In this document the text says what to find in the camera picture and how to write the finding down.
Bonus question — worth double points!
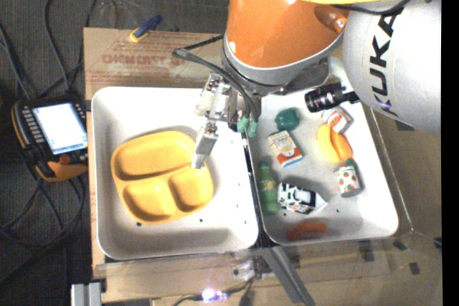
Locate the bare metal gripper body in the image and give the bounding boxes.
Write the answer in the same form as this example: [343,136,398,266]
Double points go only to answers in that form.
[195,72,262,126]

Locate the yellow divided plate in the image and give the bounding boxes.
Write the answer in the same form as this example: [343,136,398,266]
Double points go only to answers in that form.
[110,130,215,225]

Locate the white plastic tray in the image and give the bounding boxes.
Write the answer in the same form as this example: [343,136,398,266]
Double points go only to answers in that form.
[90,85,260,261]
[246,89,400,247]

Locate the dark green bell pepper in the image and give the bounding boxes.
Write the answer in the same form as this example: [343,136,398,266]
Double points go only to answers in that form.
[274,107,300,132]

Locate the green plastic bottle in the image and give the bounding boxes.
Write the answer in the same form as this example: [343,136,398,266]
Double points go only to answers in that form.
[257,160,280,216]

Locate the white orange and blue carton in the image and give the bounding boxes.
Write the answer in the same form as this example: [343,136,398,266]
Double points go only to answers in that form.
[267,129,303,168]

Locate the brown cardboard board red print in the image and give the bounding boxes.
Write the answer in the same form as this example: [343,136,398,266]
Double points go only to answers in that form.
[82,27,442,302]

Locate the black and white milk carton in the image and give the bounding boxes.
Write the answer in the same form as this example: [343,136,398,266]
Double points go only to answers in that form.
[276,182,328,216]

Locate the yellow banana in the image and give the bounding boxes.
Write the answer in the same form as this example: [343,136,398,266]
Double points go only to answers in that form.
[316,122,342,164]

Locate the small red and white carton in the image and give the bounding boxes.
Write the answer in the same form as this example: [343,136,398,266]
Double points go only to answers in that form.
[321,106,354,135]

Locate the orange carrot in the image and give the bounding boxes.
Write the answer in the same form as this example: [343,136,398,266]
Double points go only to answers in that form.
[329,128,354,162]

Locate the red sausage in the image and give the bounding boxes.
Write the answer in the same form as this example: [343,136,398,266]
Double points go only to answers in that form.
[285,220,328,242]

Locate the white can with orange print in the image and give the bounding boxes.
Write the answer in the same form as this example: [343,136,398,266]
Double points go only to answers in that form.
[333,158,363,199]

